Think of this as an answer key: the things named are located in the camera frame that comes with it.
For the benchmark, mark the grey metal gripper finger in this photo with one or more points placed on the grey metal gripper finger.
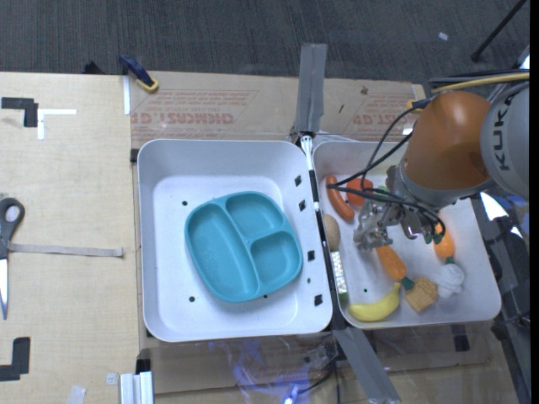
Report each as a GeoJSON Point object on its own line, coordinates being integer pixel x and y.
{"type": "Point", "coordinates": [364, 237]}
{"type": "Point", "coordinates": [383, 235]}

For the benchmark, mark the white plastic tray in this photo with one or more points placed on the white plastic tray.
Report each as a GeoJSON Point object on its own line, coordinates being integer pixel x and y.
{"type": "Point", "coordinates": [168, 242]}
{"type": "Point", "coordinates": [471, 293]}

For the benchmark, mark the orange red pepper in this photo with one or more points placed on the orange red pepper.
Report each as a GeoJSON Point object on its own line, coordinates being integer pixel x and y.
{"type": "Point", "coordinates": [358, 194]}

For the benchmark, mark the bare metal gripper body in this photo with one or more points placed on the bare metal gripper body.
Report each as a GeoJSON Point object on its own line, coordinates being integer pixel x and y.
{"type": "Point", "coordinates": [381, 215]}

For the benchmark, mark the shiny silver packet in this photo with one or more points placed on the shiny silver packet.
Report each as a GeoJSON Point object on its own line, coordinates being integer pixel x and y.
{"type": "Point", "coordinates": [339, 274]}

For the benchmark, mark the tan waffle biscuit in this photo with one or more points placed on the tan waffle biscuit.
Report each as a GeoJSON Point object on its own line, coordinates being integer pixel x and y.
{"type": "Point", "coordinates": [421, 295]}

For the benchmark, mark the red sausage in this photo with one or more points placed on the red sausage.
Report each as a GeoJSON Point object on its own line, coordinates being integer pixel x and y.
{"type": "Point", "coordinates": [340, 202]}

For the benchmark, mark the orange carrot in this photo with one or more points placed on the orange carrot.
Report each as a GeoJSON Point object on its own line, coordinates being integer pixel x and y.
{"type": "Point", "coordinates": [444, 246]}
{"type": "Point", "coordinates": [391, 263]}

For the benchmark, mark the yellow banana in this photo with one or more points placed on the yellow banana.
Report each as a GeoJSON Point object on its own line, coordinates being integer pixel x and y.
{"type": "Point", "coordinates": [375, 309]}

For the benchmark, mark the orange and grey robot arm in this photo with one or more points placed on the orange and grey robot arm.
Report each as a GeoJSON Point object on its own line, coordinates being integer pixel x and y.
{"type": "Point", "coordinates": [455, 141]}

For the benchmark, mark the beige round bread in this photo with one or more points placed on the beige round bread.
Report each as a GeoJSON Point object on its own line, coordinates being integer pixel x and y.
{"type": "Point", "coordinates": [332, 232]}

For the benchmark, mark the brown cardboard board red print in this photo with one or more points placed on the brown cardboard board red print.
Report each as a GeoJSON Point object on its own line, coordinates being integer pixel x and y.
{"type": "Point", "coordinates": [252, 107]}

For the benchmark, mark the white garlic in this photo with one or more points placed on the white garlic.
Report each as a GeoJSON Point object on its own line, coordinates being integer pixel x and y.
{"type": "Point", "coordinates": [450, 279]}

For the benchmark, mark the blue divided plate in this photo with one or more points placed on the blue divided plate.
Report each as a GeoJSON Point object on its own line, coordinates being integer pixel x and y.
{"type": "Point", "coordinates": [236, 246]}

